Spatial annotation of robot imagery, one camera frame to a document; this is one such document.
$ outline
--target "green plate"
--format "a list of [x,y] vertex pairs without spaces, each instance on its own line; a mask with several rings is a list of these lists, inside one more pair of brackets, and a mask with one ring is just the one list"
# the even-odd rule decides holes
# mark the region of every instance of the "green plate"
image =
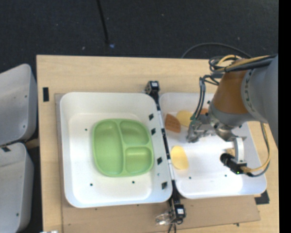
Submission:
[[145,125],[130,119],[106,119],[93,127],[94,161],[112,177],[140,175],[154,163],[151,135]]

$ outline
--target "wooden table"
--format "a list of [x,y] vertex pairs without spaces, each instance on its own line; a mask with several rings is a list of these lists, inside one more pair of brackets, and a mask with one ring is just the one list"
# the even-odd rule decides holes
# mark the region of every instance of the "wooden table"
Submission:
[[[199,92],[200,76],[209,73],[207,60],[37,56],[39,139],[43,230],[58,232],[164,232],[155,226],[155,213],[167,204],[143,204],[78,209],[64,199],[58,155],[55,95],[73,91],[142,92],[150,80],[160,93]],[[214,93],[216,86],[207,85]],[[261,162],[267,150],[258,123],[249,124]],[[177,227],[181,233],[279,232],[278,149],[267,128],[271,164],[266,172],[269,204],[256,206],[254,196],[181,200],[188,216]]]

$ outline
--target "table surface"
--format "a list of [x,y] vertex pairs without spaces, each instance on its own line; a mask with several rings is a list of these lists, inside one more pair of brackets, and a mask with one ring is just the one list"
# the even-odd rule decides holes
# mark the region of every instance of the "table surface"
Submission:
[[[209,72],[207,60],[38,55],[37,84],[43,230],[69,232],[67,225],[70,224],[67,223],[67,220],[70,220],[68,219],[69,213],[74,213],[74,208],[71,208],[62,199],[56,125],[56,94],[73,91],[142,92],[150,80],[159,81],[161,94],[166,92],[197,93],[199,92],[199,77]],[[46,87],[49,94],[48,101],[45,101],[43,93]],[[216,86],[207,84],[207,92],[214,93],[215,89]],[[264,162],[267,159],[267,150],[259,123],[250,122],[249,126],[260,160]],[[184,226],[180,227],[177,231],[181,233],[212,233],[214,231],[218,233],[279,232],[278,149],[268,127],[267,132],[270,138],[272,154],[271,164],[266,172],[267,192],[270,203],[257,206],[254,204],[253,208],[253,196],[201,200],[197,204],[193,204],[194,201],[192,201],[190,207],[196,206],[205,210],[204,214],[200,209],[194,211],[196,217],[207,215],[207,210],[213,214],[213,211],[208,209],[208,207],[215,210],[216,216],[212,219],[204,218],[204,224],[202,222],[196,224],[194,219],[188,218],[187,225],[190,229],[186,229],[185,223],[183,223]],[[135,209],[132,210],[131,207],[125,206],[123,208],[124,213],[127,214],[126,217],[130,219],[138,217],[133,215]],[[148,206],[143,208],[145,211],[152,210]],[[242,213],[239,213],[247,209],[252,215],[249,215],[250,213],[247,212],[246,216],[242,216]],[[107,210],[108,208],[101,212],[101,215],[107,213]],[[254,215],[255,213],[259,214],[260,220],[259,217],[257,218]],[[98,220],[96,222],[97,225],[99,225],[100,220],[101,224],[106,223],[106,221],[99,217],[94,220]],[[239,227],[233,224],[234,222],[237,223],[237,220],[240,220],[241,223]],[[78,227],[81,229],[83,226],[86,227],[86,225],[89,226],[90,224],[83,220],[79,222]],[[147,227],[143,231],[139,229],[139,232],[146,231],[150,232],[153,230]]]

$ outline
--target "green divided plate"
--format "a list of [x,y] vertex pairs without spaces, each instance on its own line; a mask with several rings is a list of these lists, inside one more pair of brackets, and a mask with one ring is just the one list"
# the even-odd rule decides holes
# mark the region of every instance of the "green divided plate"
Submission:
[[145,125],[130,119],[106,119],[93,127],[94,161],[107,176],[140,175],[153,167],[153,145]]

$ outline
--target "dark floor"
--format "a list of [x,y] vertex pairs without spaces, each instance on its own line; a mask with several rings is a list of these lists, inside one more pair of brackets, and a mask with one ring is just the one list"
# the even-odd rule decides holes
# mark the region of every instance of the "dark floor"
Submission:
[[[208,42],[251,56],[278,53],[279,0],[99,1],[0,0],[0,73],[28,63],[36,76],[37,54],[180,58]],[[186,58],[228,53],[238,52],[210,45]],[[41,230],[39,149],[31,156],[33,215],[24,233]]]

